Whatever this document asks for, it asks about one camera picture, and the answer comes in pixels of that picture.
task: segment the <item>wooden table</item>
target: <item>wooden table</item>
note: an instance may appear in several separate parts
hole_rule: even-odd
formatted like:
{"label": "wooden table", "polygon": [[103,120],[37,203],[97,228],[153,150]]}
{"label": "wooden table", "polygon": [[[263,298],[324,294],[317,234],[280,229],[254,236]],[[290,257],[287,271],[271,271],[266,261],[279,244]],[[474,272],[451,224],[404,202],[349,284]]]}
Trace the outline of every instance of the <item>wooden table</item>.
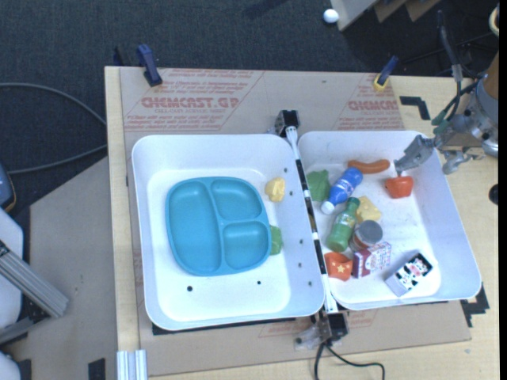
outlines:
{"label": "wooden table", "polygon": [[[395,96],[421,97],[435,116],[455,94],[451,78],[391,76]],[[105,68],[105,89],[109,139],[109,168],[112,199],[112,233],[115,264],[117,342],[120,351],[140,349],[130,230],[120,68]],[[433,127],[422,121],[414,108],[399,102],[407,130],[432,135]],[[490,308],[472,318],[471,340],[454,344],[397,349],[347,355],[357,363],[381,362],[387,378],[500,378],[498,304],[498,207],[488,200],[490,188],[498,181],[497,158],[470,161],[448,176],[463,226],[471,243]],[[237,378],[313,378],[313,359],[263,364],[206,372],[208,379]],[[323,358],[321,378],[380,378],[378,367],[359,369],[346,366],[333,357]],[[197,379],[203,373],[159,376],[156,379]]]}

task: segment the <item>tin can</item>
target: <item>tin can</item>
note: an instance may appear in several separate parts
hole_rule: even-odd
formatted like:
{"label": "tin can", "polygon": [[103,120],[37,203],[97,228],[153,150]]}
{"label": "tin can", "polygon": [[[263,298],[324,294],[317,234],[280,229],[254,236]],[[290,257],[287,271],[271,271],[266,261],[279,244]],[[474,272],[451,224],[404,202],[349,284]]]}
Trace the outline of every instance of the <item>tin can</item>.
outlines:
{"label": "tin can", "polygon": [[350,249],[359,252],[363,249],[376,245],[382,240],[383,231],[380,224],[372,219],[367,219],[356,226],[349,242]]}

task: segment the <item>black clamp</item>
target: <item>black clamp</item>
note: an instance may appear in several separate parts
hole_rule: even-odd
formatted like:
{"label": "black clamp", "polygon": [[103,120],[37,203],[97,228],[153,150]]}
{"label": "black clamp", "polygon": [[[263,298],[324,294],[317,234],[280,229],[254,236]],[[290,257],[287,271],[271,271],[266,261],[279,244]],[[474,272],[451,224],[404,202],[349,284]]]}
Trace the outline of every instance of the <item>black clamp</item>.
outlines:
{"label": "black clamp", "polygon": [[150,47],[148,47],[146,44],[141,44],[137,47],[136,52],[140,65],[142,67],[146,67],[144,77],[148,81],[148,84],[152,87],[161,85],[162,78],[157,72],[157,67],[155,66],[153,57],[153,51],[150,49]]}

